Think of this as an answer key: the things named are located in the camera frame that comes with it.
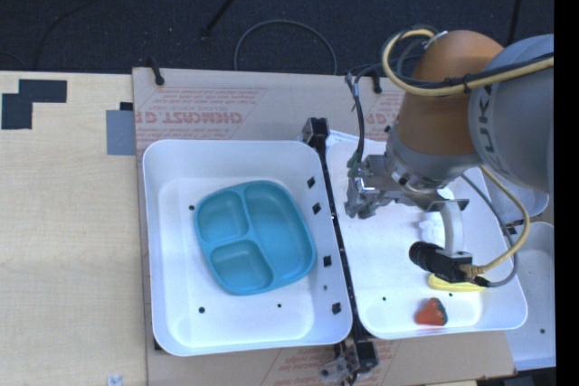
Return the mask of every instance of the white plastic tray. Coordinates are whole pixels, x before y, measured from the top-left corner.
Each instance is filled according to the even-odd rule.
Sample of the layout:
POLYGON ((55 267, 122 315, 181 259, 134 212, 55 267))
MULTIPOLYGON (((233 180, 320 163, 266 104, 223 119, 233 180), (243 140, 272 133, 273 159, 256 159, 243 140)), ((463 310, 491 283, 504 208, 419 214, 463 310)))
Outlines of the white plastic tray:
POLYGON ((555 367, 555 227, 546 222, 531 223, 518 256, 528 318, 517 330, 507 332, 508 345, 520 371, 555 367))
MULTIPOLYGON (((428 286, 428 272, 414 265, 408 249, 422 239, 419 223, 427 215, 417 207, 391 204, 378 208, 369 219, 351 219, 344 209, 347 190, 346 162, 356 142, 338 142, 328 149, 327 163, 336 201, 338 220, 352 274, 356 304, 362 325, 373 335, 398 339, 432 334, 509 330, 527 318, 527 302, 518 278, 502 287, 480 292, 449 292, 428 286), (418 325, 413 316, 430 297, 438 297, 446 308, 445 326, 418 325)), ((365 155, 382 154, 384 143, 365 142, 365 155)), ((466 173, 485 191, 479 169, 466 173)), ((462 179, 449 184, 455 198, 468 198, 462 214, 465 250, 473 263, 487 264, 507 249, 493 213, 462 179)), ((485 277, 499 281, 512 269, 510 259, 485 277)))
POLYGON ((321 163, 312 148, 293 141, 162 140, 145 152, 143 171, 153 332, 165 351, 189 356, 334 344, 348 335, 352 312, 321 163), (234 296, 207 267, 189 207, 254 180, 279 183, 292 194, 317 260, 295 283, 234 296))

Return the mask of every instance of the blue divided plate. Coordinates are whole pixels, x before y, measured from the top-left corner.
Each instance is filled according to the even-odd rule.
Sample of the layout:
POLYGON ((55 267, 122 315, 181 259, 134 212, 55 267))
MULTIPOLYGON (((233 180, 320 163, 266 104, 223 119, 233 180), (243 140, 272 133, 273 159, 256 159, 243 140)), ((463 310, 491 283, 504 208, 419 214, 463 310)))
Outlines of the blue divided plate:
POLYGON ((298 281, 316 261, 298 205, 274 182, 237 184, 209 194, 195 206, 193 221, 215 279, 234 295, 298 281))

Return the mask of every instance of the black tape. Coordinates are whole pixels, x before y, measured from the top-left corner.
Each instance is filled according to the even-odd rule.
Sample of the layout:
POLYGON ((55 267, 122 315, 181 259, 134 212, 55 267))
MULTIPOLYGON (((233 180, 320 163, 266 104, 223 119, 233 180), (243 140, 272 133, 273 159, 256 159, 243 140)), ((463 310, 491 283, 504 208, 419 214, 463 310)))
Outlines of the black tape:
POLYGON ((119 109, 121 111, 132 111, 133 110, 133 102, 132 101, 121 101, 119 104, 119 109))
POLYGON ((66 103, 66 80, 23 80, 2 95, 2 129, 32 129, 33 103, 66 103))

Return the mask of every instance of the white bin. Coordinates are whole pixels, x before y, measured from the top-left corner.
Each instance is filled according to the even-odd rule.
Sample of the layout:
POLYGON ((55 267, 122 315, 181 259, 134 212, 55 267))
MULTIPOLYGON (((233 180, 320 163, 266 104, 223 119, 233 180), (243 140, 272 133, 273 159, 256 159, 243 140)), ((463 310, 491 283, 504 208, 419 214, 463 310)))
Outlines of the white bin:
MULTIPOLYGON (((333 145, 327 153, 327 164, 362 325, 378 338, 401 339, 510 330, 524 324, 527 302, 518 277, 502 287, 475 292, 439 290, 428 285, 430 274, 410 261, 408 250, 413 243, 422 240, 419 224, 438 213, 426 214, 418 207, 392 202, 378 208, 375 216, 365 220, 347 216, 344 208, 346 162, 356 145, 356 142, 333 145), (444 326, 414 322, 416 311, 431 297, 438 297, 446 308, 449 320, 444 326)), ((384 143, 365 141, 365 156, 383 152, 384 143)), ((466 175, 483 192, 486 191, 478 168, 470 169, 466 175)), ((507 243, 487 204, 460 178, 447 188, 454 198, 470 200, 461 216, 464 250, 473 255, 473 263, 487 264, 506 251, 507 243)), ((507 259, 485 277, 500 281, 511 269, 511 260, 507 259)))
POLYGON ((147 149, 143 170, 153 332, 165 351, 188 356, 346 338, 352 312, 321 163, 312 148, 294 141, 161 140, 147 149), (235 296, 207 266, 189 206, 256 180, 276 182, 291 193, 317 259, 295 283, 235 296))

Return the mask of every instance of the yellow cable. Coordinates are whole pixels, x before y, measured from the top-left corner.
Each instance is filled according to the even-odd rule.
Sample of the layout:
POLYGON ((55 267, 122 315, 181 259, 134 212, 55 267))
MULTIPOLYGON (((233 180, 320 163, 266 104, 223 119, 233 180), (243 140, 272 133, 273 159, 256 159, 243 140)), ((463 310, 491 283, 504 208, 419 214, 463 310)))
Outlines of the yellow cable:
POLYGON ((469 291, 482 291, 484 287, 475 285, 468 281, 461 281, 458 283, 451 283, 449 281, 443 280, 440 277, 436 277, 434 274, 428 276, 428 286, 433 289, 439 289, 442 291, 456 291, 456 292, 469 292, 469 291))
POLYGON ((477 275, 484 274, 485 272, 489 271, 491 268, 496 267, 505 259, 509 258, 513 254, 515 254, 518 249, 523 245, 525 240, 527 239, 528 232, 530 230, 530 217, 528 215, 527 209, 523 205, 522 202, 518 200, 518 198, 510 192, 510 190, 501 183, 501 181, 491 172, 487 167, 482 165, 480 170, 486 175, 502 192, 510 198, 510 200, 518 207, 518 209, 523 213, 523 231, 520 234, 520 237, 515 242, 513 246, 511 246, 507 251, 503 254, 498 256, 496 259, 492 260, 489 264, 485 266, 473 266, 472 264, 463 264, 459 267, 460 270, 466 273, 466 275, 470 278, 474 278, 477 275))
MULTIPOLYGON (((392 71, 392 68, 390 67, 390 64, 388 63, 388 61, 389 61, 388 59, 390 57, 390 52, 392 51, 394 44, 399 39, 406 39, 407 37, 412 37, 415 35, 423 35, 426 37, 433 37, 434 33, 428 29, 413 29, 411 31, 398 33, 392 39, 390 39, 388 41, 388 43, 386 44, 386 46, 384 47, 384 51, 382 52, 382 67, 384 68, 384 72, 386 73, 386 76, 400 89, 403 89, 403 90, 405 90, 409 93, 415 94, 415 95, 424 95, 424 96, 430 96, 430 97, 442 97, 445 95, 464 92, 464 85, 462 85, 462 84, 456 84, 456 85, 441 88, 441 89, 417 88, 416 86, 407 84, 406 82, 402 81, 400 78, 398 78, 394 74, 394 72, 392 71)), ((471 81, 468 83, 468 85, 469 85, 470 89, 476 89, 477 87, 483 87, 483 86, 486 86, 489 84, 494 84, 495 82, 501 82, 503 80, 514 79, 514 78, 517 78, 519 76, 524 76, 525 74, 541 71, 541 70, 544 70, 546 68, 550 68, 553 66, 554 66, 554 57, 550 57, 550 58, 547 58, 547 59, 542 60, 542 61, 537 61, 535 63, 521 66, 520 68, 517 68, 515 70, 503 71, 503 72, 499 72, 497 74, 493 74, 492 76, 488 76, 487 78, 482 78, 479 80, 471 81)))

